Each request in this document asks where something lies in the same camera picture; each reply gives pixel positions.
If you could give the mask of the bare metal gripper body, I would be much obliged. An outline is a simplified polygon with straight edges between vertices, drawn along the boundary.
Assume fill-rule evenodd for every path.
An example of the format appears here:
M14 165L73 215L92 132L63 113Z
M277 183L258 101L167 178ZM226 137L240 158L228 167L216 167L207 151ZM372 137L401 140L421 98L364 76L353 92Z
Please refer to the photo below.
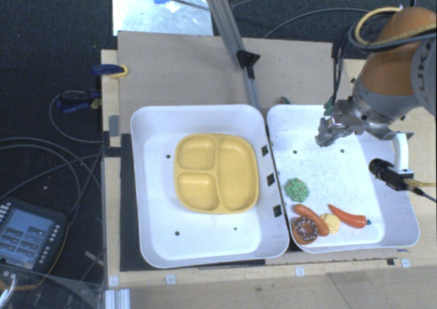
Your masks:
M389 125L393 122L369 107L360 98L350 97L338 100L330 116L330 134L335 138L364 132L377 139L392 139L393 131Z

